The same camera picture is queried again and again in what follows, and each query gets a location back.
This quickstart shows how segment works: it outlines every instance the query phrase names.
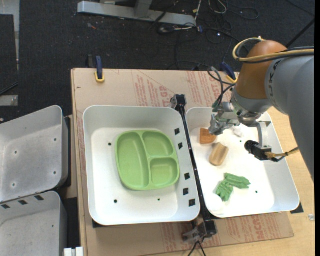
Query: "cardboard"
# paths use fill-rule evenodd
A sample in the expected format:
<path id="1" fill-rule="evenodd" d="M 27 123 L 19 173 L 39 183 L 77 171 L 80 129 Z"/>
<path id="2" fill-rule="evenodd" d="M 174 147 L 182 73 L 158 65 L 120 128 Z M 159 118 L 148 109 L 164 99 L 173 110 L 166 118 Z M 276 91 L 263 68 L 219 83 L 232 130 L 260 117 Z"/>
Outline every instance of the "cardboard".
<path id="1" fill-rule="evenodd" d="M 185 243 L 182 240 L 182 234 L 192 230 L 191 224 L 188 222 L 94 227 L 88 208 L 82 117 L 85 109 L 92 105 L 168 107 L 170 99 L 176 94 L 186 95 L 187 109 L 211 107 L 220 95 L 220 83 L 204 71 L 119 69 L 104 69 L 105 82 L 97 83 L 94 72 L 95 70 L 91 68 L 76 68 L 71 71 L 80 240 L 85 255 L 142 256 L 172 252 L 174 252 L 172 255 L 187 255 L 189 252 L 183 253 L 180 251 L 189 251 L 193 246 L 193 244 Z M 229 101 L 230 95 L 230 92 L 226 93 L 223 100 Z M 215 224 L 218 234 L 205 239 L 202 246 L 210 248 L 210 253 L 214 250 L 213 248 L 226 245 L 292 238 L 295 235 L 289 215 L 290 213 L 280 212 L 217 219 Z M 315 243 L 312 241 L 312 237 L 314 237 L 312 224 L 309 225 L 306 222 L 304 225 L 309 230 L 309 236 L 307 238 L 304 236 L 304 238 L 311 238 L 312 246 L 309 248 L 309 252 L 313 253 Z M 272 250 L 277 250 L 278 247 L 282 248 L 282 246 L 287 251 L 297 251 L 293 246 L 297 244 L 296 240 L 273 243 L 271 248 L 268 248 L 268 244 L 262 244 L 260 255 L 264 255 L 264 253 L 268 255 Z M 226 246 L 224 250 L 230 252 L 231 248 L 233 247 Z M 278 254 L 287 255 L 287 251 Z M 240 253 L 244 252 L 247 252 L 246 255 L 250 255 L 251 252 L 251 255 L 258 253 L 254 251 L 252 246 L 245 247 L 243 251 L 232 250 L 233 255 L 242 255 Z M 207 255 L 216 255 L 214 252 L 209 253 Z"/>

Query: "gray tray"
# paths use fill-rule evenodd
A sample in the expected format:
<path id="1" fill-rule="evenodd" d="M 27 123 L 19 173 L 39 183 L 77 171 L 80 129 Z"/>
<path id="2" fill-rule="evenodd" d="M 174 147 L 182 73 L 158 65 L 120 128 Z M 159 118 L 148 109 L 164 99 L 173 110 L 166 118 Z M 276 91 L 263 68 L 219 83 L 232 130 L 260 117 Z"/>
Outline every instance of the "gray tray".
<path id="1" fill-rule="evenodd" d="M 54 191 L 0 204 L 0 255 L 62 256 L 67 213 Z"/>
<path id="2" fill-rule="evenodd" d="M 0 203 L 61 186 L 68 177 L 68 128 L 51 106 L 0 125 Z"/>

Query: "green plate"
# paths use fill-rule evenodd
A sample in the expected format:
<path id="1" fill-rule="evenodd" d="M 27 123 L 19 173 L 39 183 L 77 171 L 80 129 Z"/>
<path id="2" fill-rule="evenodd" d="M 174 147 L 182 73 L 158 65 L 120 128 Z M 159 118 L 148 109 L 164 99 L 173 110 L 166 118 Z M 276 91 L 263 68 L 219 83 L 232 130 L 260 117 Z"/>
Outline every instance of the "green plate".
<path id="1" fill-rule="evenodd" d="M 118 136 L 115 157 L 122 183 L 131 190 L 155 190 L 175 184 L 180 176 L 171 139 L 156 130 L 133 130 Z"/>

